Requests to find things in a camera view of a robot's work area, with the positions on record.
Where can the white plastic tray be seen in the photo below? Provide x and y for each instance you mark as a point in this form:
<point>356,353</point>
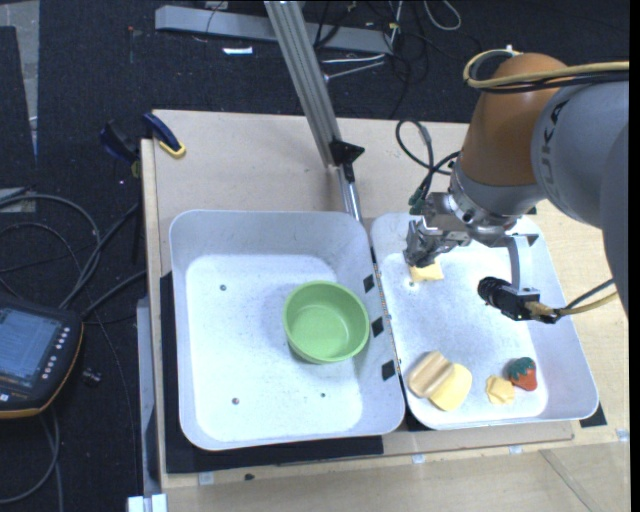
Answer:
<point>235,360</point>
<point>465,320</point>

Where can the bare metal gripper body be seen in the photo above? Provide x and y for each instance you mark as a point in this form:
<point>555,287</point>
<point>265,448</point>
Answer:
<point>462,220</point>

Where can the green bowl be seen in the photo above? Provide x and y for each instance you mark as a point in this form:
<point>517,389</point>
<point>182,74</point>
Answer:
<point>325,325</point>

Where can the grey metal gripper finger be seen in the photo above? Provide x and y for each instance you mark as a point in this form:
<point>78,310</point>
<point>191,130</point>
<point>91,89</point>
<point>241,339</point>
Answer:
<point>412,246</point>
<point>431,252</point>

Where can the tan ridged bread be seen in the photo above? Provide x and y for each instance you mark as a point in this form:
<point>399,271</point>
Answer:
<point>427,374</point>

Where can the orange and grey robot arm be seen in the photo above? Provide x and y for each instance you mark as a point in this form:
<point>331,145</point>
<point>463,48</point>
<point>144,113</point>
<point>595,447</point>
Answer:
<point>575,150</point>

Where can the pale yellow rounded slice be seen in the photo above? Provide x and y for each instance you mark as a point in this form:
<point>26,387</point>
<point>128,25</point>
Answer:
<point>454,392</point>

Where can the black cylinder on white bracket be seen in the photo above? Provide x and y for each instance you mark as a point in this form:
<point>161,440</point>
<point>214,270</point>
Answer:
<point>507,299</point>

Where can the yellow square biscuit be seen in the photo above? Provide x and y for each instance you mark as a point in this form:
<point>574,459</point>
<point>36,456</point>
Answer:
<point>429,274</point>

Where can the pale wood board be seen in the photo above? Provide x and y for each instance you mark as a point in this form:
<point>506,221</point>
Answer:
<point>250,165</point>

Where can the red strawberry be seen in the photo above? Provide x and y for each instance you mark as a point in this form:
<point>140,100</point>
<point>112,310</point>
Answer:
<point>525,376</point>

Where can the small yellow lumpy piece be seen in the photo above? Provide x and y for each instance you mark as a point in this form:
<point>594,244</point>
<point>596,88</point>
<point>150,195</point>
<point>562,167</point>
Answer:
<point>499,391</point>

